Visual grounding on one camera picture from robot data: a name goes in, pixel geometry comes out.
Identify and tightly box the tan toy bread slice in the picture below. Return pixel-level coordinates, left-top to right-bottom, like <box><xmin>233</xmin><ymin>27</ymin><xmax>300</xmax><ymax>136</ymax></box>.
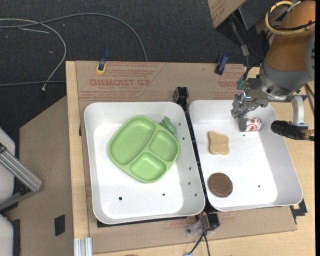
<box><xmin>207</xmin><ymin>130</ymin><xmax>230</xmax><ymax>156</ymax></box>

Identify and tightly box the brown cardboard board red print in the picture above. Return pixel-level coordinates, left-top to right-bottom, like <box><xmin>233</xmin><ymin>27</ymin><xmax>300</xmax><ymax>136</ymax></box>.
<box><xmin>74</xmin><ymin>60</ymin><xmax>298</xmax><ymax>247</ymax></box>

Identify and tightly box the white and orange small can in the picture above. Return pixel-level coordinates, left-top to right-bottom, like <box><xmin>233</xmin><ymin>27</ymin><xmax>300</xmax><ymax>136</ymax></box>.
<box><xmin>238</xmin><ymin>116</ymin><xmax>263</xmax><ymax>132</ymax></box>

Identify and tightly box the brown round biscuit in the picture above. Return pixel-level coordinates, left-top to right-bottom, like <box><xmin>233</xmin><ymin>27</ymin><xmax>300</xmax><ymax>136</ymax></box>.
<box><xmin>207</xmin><ymin>172</ymin><xmax>234</xmax><ymax>199</ymax></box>

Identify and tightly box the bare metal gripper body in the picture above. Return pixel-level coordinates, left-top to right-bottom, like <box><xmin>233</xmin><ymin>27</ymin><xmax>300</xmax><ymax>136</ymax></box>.
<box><xmin>239</xmin><ymin>73</ymin><xmax>295</xmax><ymax>108</ymax></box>

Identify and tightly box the green divided plate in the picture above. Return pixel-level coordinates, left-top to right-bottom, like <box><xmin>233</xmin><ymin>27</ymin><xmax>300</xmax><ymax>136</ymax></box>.
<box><xmin>107</xmin><ymin>115</ymin><xmax>181</xmax><ymax>184</ymax></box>

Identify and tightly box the green toy vegetable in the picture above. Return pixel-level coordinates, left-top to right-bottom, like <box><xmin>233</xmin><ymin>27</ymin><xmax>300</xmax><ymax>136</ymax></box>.
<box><xmin>159</xmin><ymin>116</ymin><xmax>178</xmax><ymax>134</ymax></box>

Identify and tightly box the white plastic tray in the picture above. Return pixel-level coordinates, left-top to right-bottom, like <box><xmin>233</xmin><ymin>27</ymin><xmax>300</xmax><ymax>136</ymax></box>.
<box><xmin>83</xmin><ymin>101</ymin><xmax>206</xmax><ymax>225</ymax></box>
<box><xmin>187</xmin><ymin>99</ymin><xmax>304</xmax><ymax>212</ymax></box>

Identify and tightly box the black cylinder on white bracket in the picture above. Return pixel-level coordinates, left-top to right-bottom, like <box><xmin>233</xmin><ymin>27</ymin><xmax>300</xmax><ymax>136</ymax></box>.
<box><xmin>270</xmin><ymin>95</ymin><xmax>310</xmax><ymax>140</ymax></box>

